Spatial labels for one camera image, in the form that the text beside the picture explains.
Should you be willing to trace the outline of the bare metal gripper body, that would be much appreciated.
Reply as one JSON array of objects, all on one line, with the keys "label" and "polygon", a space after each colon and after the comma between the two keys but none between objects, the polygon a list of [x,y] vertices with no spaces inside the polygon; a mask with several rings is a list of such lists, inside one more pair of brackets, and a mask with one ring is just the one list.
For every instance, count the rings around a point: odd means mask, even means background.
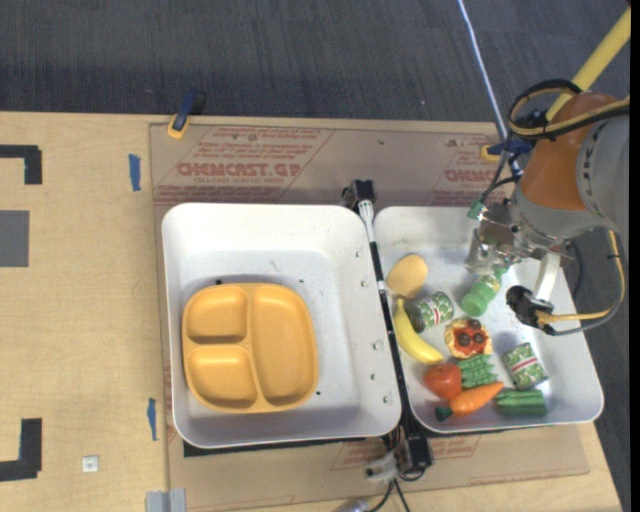
[{"label": "bare metal gripper body", "polygon": [[542,261],[547,255],[559,258],[561,264],[570,264],[574,258],[569,254],[565,240],[552,238],[536,231],[512,203],[494,203],[485,208],[473,238],[481,241],[489,252],[492,264],[495,249],[510,253],[514,264],[528,259]]}]

